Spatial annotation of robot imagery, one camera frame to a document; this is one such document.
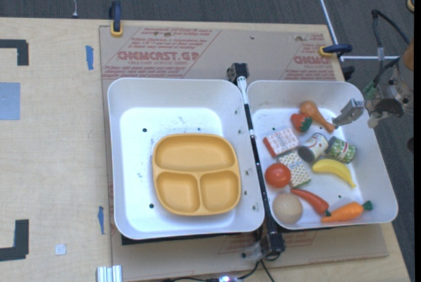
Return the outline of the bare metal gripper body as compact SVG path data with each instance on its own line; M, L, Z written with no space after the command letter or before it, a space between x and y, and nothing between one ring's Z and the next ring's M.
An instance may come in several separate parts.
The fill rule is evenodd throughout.
M370 82L364 87L365 107L370 116L414 114L414 82L390 77L386 82Z

